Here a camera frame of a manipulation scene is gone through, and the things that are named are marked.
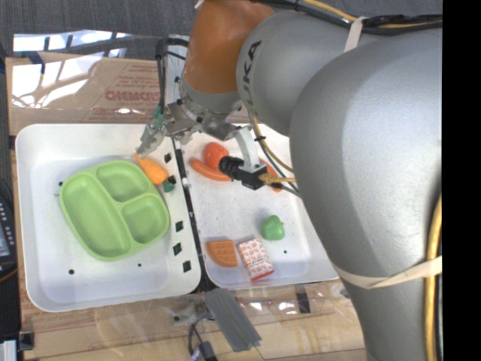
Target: gray floor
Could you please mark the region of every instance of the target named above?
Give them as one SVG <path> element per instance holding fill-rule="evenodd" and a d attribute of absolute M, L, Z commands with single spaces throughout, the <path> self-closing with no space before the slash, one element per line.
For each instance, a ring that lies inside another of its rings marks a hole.
<path fill-rule="evenodd" d="M 320 0 L 356 16 L 441 14 L 443 0 Z M 138 35 L 188 35 L 195 0 L 0 0 L 0 41 L 15 33 L 97 29 Z M 11 182 L 5 77 L 0 75 L 0 177 Z M 7 188 L 0 184 L 2 194 Z"/>

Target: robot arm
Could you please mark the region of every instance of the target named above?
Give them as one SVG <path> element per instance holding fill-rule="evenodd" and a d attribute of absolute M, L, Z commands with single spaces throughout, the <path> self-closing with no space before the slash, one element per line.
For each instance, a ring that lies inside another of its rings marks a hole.
<path fill-rule="evenodd" d="M 341 279 L 368 360 L 432 359 L 424 279 L 375 290 L 352 279 L 389 278 L 425 261 L 441 192 L 442 18 L 396 36 L 375 27 L 344 53 L 349 28 L 333 15 L 206 0 L 192 28 L 181 103 L 167 106 L 161 133 L 236 137 L 251 173 L 258 157 L 229 114 L 244 103 L 289 136 L 310 219 L 330 260 L 349 275 Z"/>

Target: green plate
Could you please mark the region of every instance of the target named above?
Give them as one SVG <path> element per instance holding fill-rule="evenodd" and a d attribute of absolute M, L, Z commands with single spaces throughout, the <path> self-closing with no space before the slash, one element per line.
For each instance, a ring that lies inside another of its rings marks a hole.
<path fill-rule="evenodd" d="M 167 205 L 137 165 L 124 160 L 82 170 L 60 187 L 60 204 L 80 243 L 94 257 L 113 261 L 161 238 Z"/>

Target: white tray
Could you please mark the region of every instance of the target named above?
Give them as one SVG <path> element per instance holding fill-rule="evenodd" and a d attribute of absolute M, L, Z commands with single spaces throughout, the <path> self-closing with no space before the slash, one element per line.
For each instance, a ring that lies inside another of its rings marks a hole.
<path fill-rule="evenodd" d="M 261 131 L 267 136 L 269 147 L 290 165 L 289 139 L 263 125 Z M 243 289 L 337 278 L 304 204 L 297 196 L 286 191 L 276 193 L 270 187 L 254 191 L 242 186 L 238 180 L 214 181 L 203 177 L 190 166 L 191 158 L 203 160 L 204 146 L 211 141 L 218 142 L 208 135 L 196 134 L 193 141 L 182 148 L 207 274 L 212 282 L 219 287 Z M 232 156 L 242 157 L 241 149 L 235 140 L 221 144 Z M 266 160 L 260 148 L 259 156 Z M 276 214 L 284 222 L 286 236 L 280 241 L 267 241 L 261 235 L 262 222 L 272 214 Z M 207 255 L 207 241 L 231 239 L 238 244 L 250 238 L 262 240 L 274 265 L 272 275 L 251 282 L 238 253 L 238 265 L 235 268 L 217 265 Z"/>
<path fill-rule="evenodd" d="M 17 136 L 26 288 L 40 309 L 70 311 L 178 296 L 198 286 L 201 269 L 170 140 L 150 156 L 177 179 L 172 192 L 160 190 L 171 225 L 155 244 L 118 261 L 96 259 L 78 242 L 60 208 L 60 182 L 100 162 L 134 162 L 143 130 L 143 125 L 36 124 Z M 165 164 L 167 153 L 172 160 Z M 177 222 L 183 223 L 180 231 Z M 179 243 L 182 251 L 174 255 Z M 184 272 L 187 262 L 191 269 Z"/>

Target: red and white patterned box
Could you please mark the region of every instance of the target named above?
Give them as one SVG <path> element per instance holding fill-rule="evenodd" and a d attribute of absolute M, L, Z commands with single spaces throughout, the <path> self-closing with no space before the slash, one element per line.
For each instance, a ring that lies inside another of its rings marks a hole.
<path fill-rule="evenodd" d="M 244 268 L 251 281 L 258 280 L 274 273 L 274 267 L 272 266 L 269 256 L 265 252 L 262 241 L 258 238 L 252 241 L 247 241 L 237 246 Z"/>

